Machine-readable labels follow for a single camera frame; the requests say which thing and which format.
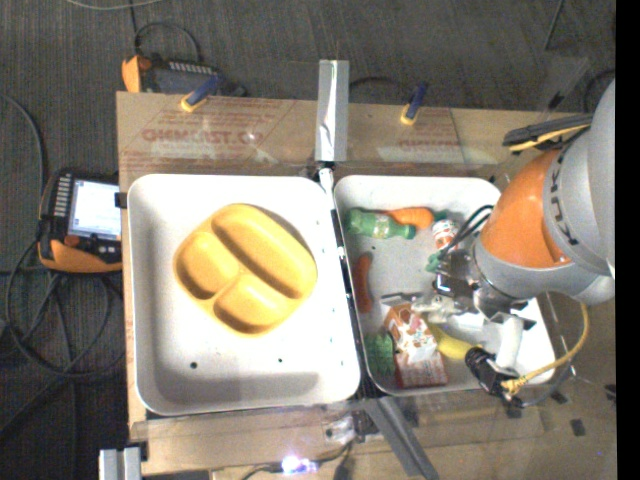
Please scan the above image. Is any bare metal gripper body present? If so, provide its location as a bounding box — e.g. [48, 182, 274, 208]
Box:
[432, 250, 529, 327]

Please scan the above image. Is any white plastic tray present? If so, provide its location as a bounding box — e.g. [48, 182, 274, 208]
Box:
[126, 173, 363, 417]
[332, 174, 559, 398]

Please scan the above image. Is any orange and white carton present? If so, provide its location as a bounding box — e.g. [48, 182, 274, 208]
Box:
[383, 303, 438, 365]

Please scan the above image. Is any yellow banana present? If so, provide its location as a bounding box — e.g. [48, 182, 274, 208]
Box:
[428, 321, 484, 362]

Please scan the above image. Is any red sausage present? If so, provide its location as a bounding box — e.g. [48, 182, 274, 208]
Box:
[353, 253, 375, 315]

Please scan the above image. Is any red and white can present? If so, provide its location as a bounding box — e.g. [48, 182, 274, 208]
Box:
[430, 218, 462, 252]

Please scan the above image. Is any green broccoli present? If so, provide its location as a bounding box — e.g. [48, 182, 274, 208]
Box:
[363, 332, 398, 380]

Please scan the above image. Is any red and white packet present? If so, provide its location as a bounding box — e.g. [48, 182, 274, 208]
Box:
[393, 351, 449, 390]

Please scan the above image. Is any green plastic bottle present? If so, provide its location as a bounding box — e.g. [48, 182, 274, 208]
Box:
[344, 207, 418, 241]

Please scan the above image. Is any orange carrot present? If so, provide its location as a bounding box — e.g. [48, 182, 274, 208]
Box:
[383, 206, 450, 231]

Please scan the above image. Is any yellow divided plate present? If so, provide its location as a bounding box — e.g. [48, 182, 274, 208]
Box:
[172, 202, 320, 338]

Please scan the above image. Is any brown cardboard board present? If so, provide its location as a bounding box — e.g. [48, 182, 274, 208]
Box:
[115, 90, 594, 475]

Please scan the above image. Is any black cylinder on white bracket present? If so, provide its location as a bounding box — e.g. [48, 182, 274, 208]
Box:
[448, 311, 538, 397]

